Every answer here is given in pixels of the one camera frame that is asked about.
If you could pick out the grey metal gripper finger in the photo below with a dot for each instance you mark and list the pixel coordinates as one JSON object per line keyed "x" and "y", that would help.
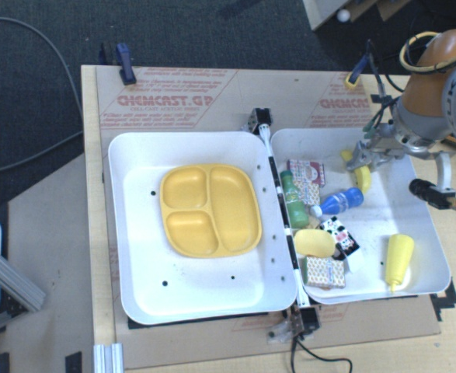
{"x": 359, "y": 154}
{"x": 381, "y": 160}

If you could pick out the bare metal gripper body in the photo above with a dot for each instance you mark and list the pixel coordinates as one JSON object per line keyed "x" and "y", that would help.
{"x": 390, "y": 140}

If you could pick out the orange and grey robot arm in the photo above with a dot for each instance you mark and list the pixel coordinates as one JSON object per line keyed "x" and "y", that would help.
{"x": 425, "y": 88}

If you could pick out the yellow banana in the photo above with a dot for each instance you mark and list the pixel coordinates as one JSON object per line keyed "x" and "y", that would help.
{"x": 363, "y": 179}

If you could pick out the blue bottle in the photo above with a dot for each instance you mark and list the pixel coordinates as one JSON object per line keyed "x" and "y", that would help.
{"x": 342, "y": 201}

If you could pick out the red and white carton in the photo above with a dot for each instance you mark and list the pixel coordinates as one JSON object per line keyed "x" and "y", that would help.
{"x": 309, "y": 171}

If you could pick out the orange patterned packet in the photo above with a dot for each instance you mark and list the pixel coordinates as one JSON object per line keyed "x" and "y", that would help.
{"x": 311, "y": 192}

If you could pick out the white plastic tray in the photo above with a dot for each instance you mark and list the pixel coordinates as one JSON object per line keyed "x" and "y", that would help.
{"x": 196, "y": 286}
{"x": 406, "y": 216}

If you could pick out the green bottle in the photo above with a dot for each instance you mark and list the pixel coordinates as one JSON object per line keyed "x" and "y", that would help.
{"x": 294, "y": 204}

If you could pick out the black and white cow carton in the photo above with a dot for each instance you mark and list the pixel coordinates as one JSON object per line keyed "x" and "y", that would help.
{"x": 344, "y": 239}

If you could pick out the thin black and white rod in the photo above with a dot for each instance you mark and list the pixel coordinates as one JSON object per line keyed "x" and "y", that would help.
{"x": 280, "y": 198}

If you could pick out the yellow oval chip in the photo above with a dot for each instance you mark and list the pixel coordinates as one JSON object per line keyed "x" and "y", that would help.
{"x": 314, "y": 242}

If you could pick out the yellow mustard bottle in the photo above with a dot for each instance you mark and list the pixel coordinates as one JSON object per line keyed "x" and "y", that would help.
{"x": 398, "y": 259}

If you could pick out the orange patterned carton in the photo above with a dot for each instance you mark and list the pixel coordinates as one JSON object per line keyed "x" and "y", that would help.
{"x": 324, "y": 272}

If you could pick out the yellow divided plate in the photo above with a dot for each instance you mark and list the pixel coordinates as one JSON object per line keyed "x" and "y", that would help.
{"x": 231, "y": 208}

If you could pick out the brown cardboard board red print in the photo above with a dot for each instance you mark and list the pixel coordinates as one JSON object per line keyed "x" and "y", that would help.
{"x": 212, "y": 99}

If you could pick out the black cylinder on white bracket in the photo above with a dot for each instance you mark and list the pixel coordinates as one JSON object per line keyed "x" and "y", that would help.
{"x": 431, "y": 193}

